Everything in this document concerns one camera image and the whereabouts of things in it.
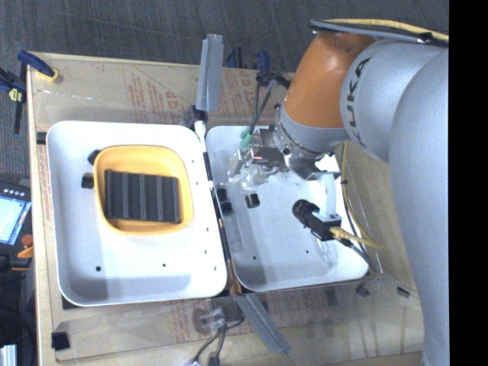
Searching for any thin black and white rod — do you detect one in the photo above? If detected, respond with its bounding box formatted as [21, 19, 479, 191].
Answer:
[194, 120, 242, 296]

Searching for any black ribbed block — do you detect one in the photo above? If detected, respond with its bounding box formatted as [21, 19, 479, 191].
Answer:
[103, 169, 181, 224]

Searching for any black cylinder on white bracket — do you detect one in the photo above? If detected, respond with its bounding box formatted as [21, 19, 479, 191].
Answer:
[292, 172, 343, 242]

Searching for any yellow rounded bowl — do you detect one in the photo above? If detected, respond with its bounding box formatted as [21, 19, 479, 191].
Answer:
[93, 144, 194, 236]

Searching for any brown cardboard board red print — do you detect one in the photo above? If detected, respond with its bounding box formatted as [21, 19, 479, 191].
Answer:
[26, 51, 425, 364]

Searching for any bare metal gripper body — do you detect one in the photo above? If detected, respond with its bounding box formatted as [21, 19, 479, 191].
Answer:
[249, 127, 342, 181]

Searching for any white plastic tray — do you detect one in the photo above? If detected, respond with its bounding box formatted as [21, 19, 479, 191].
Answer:
[204, 124, 370, 294]
[45, 120, 229, 307]

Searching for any black block with thin wires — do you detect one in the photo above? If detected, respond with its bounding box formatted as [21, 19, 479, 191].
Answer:
[217, 297, 245, 319]
[188, 104, 209, 124]

